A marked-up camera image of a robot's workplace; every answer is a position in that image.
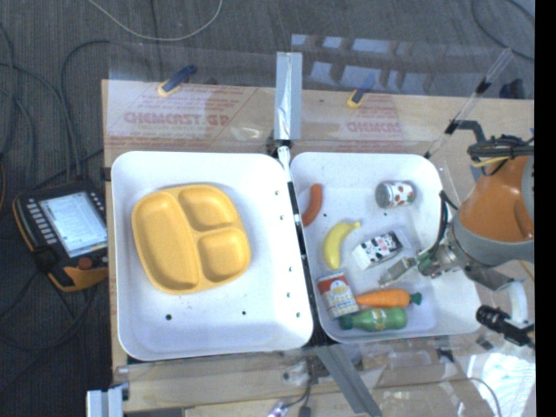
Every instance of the orange carrot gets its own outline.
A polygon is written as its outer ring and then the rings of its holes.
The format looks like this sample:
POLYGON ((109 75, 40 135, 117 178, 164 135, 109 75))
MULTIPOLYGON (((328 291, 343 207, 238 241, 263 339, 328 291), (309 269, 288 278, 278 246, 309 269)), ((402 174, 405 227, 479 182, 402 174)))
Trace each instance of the orange carrot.
POLYGON ((404 308, 410 302, 420 304, 421 298, 422 295, 419 292, 410 295, 402 288, 387 288, 356 296, 355 301, 357 304, 371 308, 404 308))
POLYGON ((307 210, 301 215, 301 224, 305 227, 314 221, 316 216, 321 211, 322 207, 322 186, 320 184, 313 184, 311 186, 309 205, 307 210))

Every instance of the screen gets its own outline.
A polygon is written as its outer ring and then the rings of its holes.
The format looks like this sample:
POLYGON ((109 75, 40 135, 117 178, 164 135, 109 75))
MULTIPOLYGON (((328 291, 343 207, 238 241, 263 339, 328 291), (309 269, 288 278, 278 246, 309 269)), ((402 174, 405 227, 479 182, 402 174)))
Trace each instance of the screen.
POLYGON ((108 246, 106 224, 86 192, 39 201, 70 257, 108 246))

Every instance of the plastic bottle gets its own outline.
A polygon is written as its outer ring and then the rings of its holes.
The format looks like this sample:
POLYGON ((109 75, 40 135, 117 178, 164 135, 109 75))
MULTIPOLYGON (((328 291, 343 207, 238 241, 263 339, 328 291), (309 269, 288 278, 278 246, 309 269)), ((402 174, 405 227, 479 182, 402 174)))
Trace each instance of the plastic bottle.
POLYGON ((369 308, 339 318, 342 329, 359 328, 368 332, 384 329, 402 329, 407 325, 404 308, 369 308))

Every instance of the banana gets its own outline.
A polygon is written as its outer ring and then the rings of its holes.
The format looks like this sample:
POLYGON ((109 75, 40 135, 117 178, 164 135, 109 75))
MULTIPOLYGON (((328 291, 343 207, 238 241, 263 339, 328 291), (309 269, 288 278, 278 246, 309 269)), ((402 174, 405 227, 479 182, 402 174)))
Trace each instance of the banana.
POLYGON ((338 222, 330 229, 322 246, 324 261, 330 268, 340 268, 341 244, 349 232, 360 226, 361 223, 359 221, 351 224, 349 222, 338 222))

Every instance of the can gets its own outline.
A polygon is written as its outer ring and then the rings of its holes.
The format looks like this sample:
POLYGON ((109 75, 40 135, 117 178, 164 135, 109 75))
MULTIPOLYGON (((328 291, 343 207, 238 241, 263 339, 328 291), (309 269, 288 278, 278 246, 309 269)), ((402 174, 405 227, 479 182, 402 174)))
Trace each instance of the can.
POLYGON ((415 199, 415 188, 408 181, 382 182, 374 192, 374 199, 384 209, 409 205, 415 199))
POLYGON ((330 318, 359 312, 359 305, 343 272, 322 276, 317 280, 317 288, 327 305, 330 318))

